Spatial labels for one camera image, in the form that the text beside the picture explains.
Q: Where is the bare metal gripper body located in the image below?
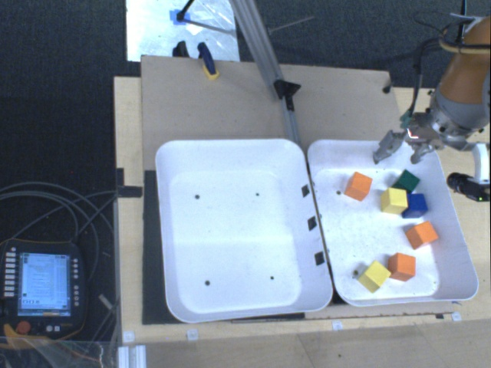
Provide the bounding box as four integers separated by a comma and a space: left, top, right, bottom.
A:
400, 112, 479, 152

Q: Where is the green cube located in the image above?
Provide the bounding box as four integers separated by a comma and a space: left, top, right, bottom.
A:
391, 169, 420, 194

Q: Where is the orange cube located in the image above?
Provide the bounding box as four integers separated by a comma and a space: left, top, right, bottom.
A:
387, 252, 417, 282
344, 171, 374, 202
405, 221, 440, 251

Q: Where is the yellow cube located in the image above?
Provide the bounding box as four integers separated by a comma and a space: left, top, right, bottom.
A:
358, 260, 392, 294
380, 187, 409, 215

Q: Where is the blue cube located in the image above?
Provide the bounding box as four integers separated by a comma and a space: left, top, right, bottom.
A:
401, 192, 429, 219

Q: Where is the white plastic tray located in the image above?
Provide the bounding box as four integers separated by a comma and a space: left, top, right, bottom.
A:
306, 139, 479, 307
154, 138, 334, 324

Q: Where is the brown cardboard board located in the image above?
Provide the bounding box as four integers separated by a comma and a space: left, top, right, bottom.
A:
140, 54, 454, 320

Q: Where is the black cylinder on white bracket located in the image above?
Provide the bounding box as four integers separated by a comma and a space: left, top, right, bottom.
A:
446, 142, 491, 202

